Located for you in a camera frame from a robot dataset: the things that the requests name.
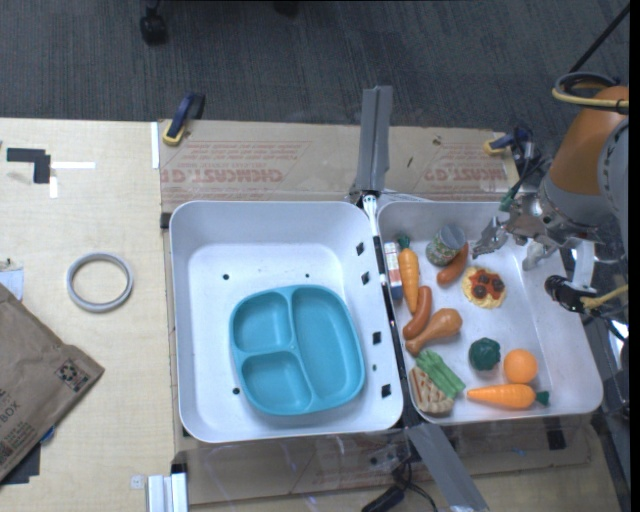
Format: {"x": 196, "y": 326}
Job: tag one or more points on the blue divided plate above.
{"x": 320, "y": 330}

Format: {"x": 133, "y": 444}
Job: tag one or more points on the yellow toy pasta red sauce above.
{"x": 484, "y": 287}

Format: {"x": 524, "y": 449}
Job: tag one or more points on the orange toy orange fruit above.
{"x": 520, "y": 366}

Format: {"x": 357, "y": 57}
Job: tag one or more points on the black caster wheel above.
{"x": 153, "y": 29}

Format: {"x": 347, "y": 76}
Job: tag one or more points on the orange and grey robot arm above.
{"x": 580, "y": 150}

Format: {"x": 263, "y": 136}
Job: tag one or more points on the thin black and white rod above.
{"x": 381, "y": 265}

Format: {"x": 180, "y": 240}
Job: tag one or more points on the green toy asparagus bundle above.
{"x": 442, "y": 375}

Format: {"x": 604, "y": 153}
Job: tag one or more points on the brown paper envelope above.
{"x": 35, "y": 380}

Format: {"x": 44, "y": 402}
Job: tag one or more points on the small green labelled can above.
{"x": 442, "y": 247}

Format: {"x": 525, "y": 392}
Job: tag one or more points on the white plastic tray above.
{"x": 545, "y": 330}
{"x": 210, "y": 240}

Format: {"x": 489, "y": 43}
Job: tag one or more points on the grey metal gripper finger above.
{"x": 489, "y": 242}
{"x": 533, "y": 257}

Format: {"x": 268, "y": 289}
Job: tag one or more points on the orange toy carrot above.
{"x": 505, "y": 396}
{"x": 410, "y": 275}

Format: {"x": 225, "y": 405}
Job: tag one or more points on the black cylinder on white bracket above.
{"x": 562, "y": 292}

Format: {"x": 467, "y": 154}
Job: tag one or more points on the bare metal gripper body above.
{"x": 537, "y": 222}

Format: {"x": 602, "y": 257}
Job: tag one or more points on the white tape roll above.
{"x": 74, "y": 290}

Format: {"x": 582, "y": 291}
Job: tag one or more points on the dark green toy broccoli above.
{"x": 484, "y": 355}

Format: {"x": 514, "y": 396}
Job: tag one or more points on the beige grilled toy bread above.
{"x": 427, "y": 397}

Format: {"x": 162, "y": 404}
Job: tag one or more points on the brown toy sausage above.
{"x": 454, "y": 270}
{"x": 420, "y": 312}

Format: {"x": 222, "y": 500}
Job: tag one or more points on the brown cardboard board red print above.
{"x": 260, "y": 170}

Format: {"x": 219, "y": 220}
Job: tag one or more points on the brown toy chicken drumstick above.
{"x": 440, "y": 327}

